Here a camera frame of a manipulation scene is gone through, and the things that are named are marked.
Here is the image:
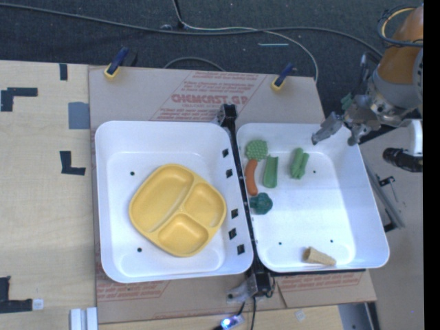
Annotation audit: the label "white plastic tray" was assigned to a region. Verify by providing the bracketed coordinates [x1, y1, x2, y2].
[236, 122, 391, 274]
[94, 120, 254, 284]

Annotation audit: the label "brown cardboard board red print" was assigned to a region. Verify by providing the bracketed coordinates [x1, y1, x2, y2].
[88, 65, 378, 325]

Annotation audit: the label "black cylinder on white bracket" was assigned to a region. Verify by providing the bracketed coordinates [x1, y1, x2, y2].
[382, 118, 424, 174]

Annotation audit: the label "dark green broccoli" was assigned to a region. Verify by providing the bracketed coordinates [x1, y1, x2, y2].
[249, 192, 274, 215]

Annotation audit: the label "light green grapes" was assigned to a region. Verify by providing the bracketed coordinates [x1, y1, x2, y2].
[245, 139, 269, 161]

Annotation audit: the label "tan ice cream cone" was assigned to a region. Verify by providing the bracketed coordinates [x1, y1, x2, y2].
[302, 246, 337, 267]

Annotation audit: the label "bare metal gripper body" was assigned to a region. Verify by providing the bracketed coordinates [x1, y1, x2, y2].
[342, 87, 410, 133]

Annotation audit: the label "thin black rod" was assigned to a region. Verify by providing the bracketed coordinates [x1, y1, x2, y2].
[229, 124, 262, 274]

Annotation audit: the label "green celery stick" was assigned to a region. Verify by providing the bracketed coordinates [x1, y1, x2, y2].
[262, 155, 279, 189]

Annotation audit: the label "yellow divided plate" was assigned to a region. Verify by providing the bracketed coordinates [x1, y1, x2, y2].
[128, 163, 228, 258]

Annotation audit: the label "orange sausage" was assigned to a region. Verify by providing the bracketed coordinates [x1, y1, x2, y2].
[244, 159, 259, 197]

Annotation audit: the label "green bean bundle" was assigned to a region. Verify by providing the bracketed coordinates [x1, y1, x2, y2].
[289, 147, 310, 180]

